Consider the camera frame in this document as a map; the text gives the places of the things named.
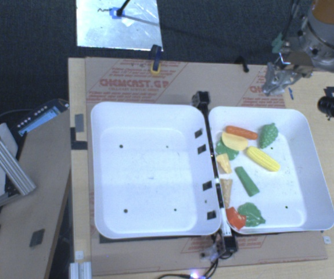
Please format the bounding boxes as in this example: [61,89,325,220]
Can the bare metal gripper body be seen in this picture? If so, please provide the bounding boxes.
[281,35,334,78]

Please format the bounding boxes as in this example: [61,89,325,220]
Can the green grapes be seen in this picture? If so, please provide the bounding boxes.
[258,122,279,150]

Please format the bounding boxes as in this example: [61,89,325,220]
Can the orange carrot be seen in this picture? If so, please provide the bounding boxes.
[225,125,259,141]

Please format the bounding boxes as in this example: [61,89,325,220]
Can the yellow corn cob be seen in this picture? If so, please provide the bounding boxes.
[245,145,282,173]

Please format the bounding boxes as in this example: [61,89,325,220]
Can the green lettuce leaf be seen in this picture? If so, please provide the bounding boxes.
[215,139,240,161]
[237,202,267,227]

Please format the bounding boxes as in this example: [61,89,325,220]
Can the yellow cheese wedge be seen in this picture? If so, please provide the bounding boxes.
[216,153,233,175]

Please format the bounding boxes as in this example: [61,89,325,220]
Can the thin black and white rod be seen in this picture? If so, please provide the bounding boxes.
[200,103,232,238]

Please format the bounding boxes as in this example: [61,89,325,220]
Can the white plastic tray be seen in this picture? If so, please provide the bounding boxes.
[207,106,334,235]
[90,101,223,240]

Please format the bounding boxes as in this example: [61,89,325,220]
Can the green cucumber stick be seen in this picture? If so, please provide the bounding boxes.
[234,166,261,198]

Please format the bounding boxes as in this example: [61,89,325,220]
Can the tan ice cream cone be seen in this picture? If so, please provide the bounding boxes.
[219,178,234,209]

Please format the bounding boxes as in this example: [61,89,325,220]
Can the brown cardboard board red print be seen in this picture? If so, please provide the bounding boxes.
[85,57,329,276]

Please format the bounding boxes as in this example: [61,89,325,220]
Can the red pepper piece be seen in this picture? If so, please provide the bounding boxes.
[225,206,247,231]

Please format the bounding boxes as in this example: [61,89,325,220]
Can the black block with thin wires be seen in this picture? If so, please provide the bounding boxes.
[191,90,212,109]
[222,235,239,253]

